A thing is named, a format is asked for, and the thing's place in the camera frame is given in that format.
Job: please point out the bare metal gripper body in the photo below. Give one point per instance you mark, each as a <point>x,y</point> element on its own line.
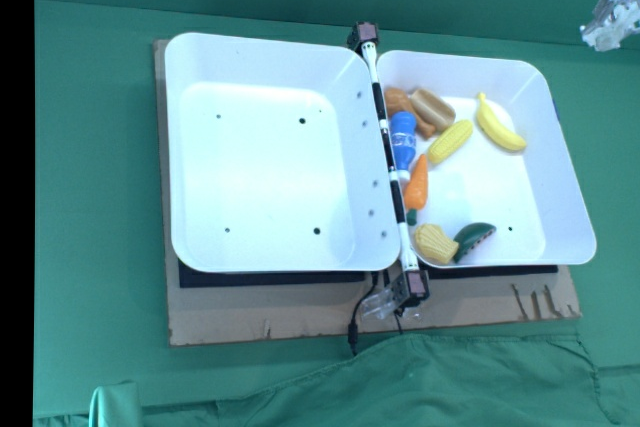
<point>614,17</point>

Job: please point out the yellow banana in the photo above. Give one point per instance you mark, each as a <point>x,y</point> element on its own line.
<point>496,127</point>

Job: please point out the tan hot dog bun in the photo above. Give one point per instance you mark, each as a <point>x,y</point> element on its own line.
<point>433,108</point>

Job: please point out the yellow corn cob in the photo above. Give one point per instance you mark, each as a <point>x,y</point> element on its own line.
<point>450,141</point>

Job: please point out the white plastic tray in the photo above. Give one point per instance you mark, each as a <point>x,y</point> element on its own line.
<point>490,200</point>
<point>260,165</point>

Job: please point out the brown chicken drumstick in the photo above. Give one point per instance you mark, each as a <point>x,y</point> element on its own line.
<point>397,100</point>

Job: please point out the blue plastic bottle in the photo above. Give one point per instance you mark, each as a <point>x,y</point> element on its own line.
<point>403,126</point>

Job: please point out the black and white thin rod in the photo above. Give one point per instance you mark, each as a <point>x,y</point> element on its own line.
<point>378,100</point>

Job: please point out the orange carrot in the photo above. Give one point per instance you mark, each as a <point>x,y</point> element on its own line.
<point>417,187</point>

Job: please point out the green watermelon slice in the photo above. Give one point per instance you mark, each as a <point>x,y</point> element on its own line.
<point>470,235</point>

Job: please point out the yellow ribbed toy food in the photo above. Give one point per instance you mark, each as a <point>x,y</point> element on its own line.
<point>434,242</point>

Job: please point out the brown cardboard board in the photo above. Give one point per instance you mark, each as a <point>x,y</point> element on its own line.
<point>300,310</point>

